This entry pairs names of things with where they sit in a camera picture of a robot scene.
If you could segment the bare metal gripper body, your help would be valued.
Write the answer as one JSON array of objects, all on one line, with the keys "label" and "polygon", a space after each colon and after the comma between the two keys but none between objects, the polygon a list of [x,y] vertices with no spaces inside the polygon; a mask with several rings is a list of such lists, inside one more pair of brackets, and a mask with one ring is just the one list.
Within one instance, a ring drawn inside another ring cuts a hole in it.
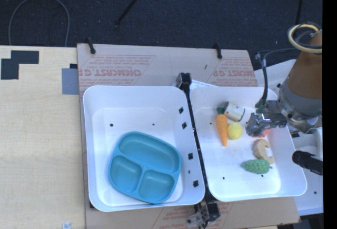
[{"label": "bare metal gripper body", "polygon": [[289,103],[283,104],[280,101],[266,101],[265,119],[270,120],[273,125],[287,125],[290,131],[297,130],[304,134],[312,134],[322,128],[321,116],[303,115]]}]

